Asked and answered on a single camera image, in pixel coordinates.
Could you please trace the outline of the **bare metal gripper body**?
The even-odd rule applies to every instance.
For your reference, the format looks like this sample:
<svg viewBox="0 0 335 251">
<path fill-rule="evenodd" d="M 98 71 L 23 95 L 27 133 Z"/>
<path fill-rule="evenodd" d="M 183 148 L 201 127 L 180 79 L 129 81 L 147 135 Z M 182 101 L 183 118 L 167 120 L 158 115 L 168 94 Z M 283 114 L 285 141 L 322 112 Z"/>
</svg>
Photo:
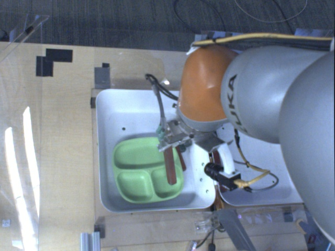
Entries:
<svg viewBox="0 0 335 251">
<path fill-rule="evenodd" d="M 157 128 L 159 140 L 158 150 L 164 152 L 170 147 L 177 147 L 190 141 L 195 136 L 195 131 L 186 126 L 181 120 L 171 120 Z"/>
</svg>

